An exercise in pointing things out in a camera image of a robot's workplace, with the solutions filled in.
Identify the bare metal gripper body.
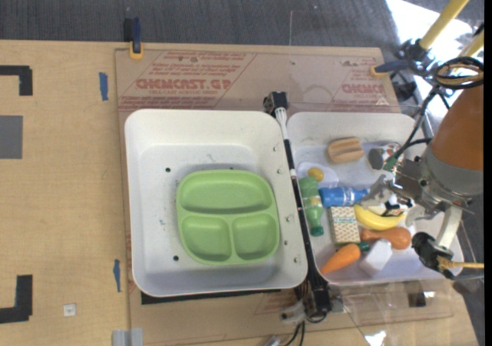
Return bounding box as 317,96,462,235
387,157,474,223

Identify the black and white packet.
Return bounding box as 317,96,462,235
382,198,414,218

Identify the brown chicken drumstick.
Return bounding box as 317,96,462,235
360,226,413,251

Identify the small patterned can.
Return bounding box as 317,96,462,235
367,141,404,171

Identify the yellow banana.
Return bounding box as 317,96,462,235
353,203,408,232

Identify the blue bottle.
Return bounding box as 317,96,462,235
317,185,371,208

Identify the tan hot dog bun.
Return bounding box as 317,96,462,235
327,136,365,165

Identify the patterned teal and white carton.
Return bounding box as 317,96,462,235
327,205,363,246

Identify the white plastic tray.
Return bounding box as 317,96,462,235
286,111,465,286
123,108,310,298

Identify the white and yellow fried egg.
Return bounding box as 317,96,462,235
296,161,341,188

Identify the green bottle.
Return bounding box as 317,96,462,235
298,175,325,238

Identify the orange carrot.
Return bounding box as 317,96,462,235
320,241,371,276

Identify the thin black and white rod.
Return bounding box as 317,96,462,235
274,105,328,293

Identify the green divided plate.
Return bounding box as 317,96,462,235
175,168,281,266

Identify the brown cardboard board, red print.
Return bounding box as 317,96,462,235
114,46,455,336

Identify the black cylinder on white bracket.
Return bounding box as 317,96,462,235
411,205,464,281

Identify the black block with thin wires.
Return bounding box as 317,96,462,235
263,91,290,113
305,285,334,319

